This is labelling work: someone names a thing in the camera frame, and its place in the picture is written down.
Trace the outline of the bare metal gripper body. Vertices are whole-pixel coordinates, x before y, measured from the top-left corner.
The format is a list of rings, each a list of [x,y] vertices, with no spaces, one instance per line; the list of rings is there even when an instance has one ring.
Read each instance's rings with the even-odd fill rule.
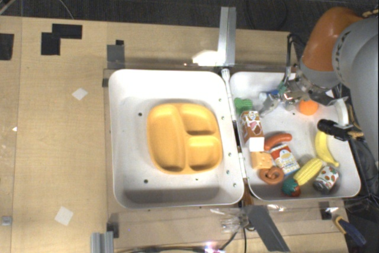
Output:
[[[281,81],[278,85],[278,92],[280,100],[287,104],[296,104],[301,100],[311,100],[313,95],[319,87],[307,80],[287,80]]]

